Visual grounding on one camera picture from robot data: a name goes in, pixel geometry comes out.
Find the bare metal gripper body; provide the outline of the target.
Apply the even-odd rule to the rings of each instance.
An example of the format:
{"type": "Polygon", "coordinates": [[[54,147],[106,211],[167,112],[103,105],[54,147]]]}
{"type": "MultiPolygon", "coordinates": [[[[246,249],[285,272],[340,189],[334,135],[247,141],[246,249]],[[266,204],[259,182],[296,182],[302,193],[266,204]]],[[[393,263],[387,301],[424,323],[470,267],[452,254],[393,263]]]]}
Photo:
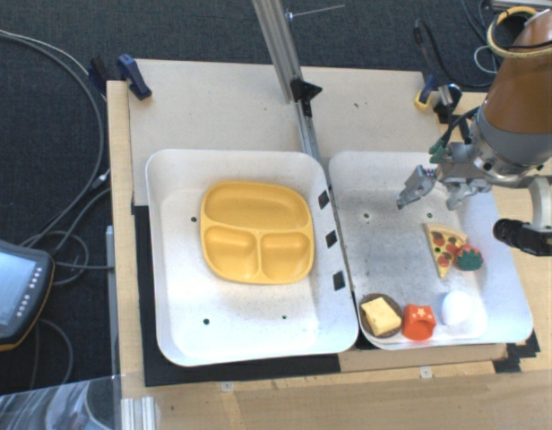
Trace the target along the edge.
{"type": "Polygon", "coordinates": [[[552,186],[552,176],[533,175],[536,166],[513,162],[485,143],[449,143],[437,163],[436,179],[450,194],[486,193],[493,186],[530,188],[536,180],[552,186]]]}

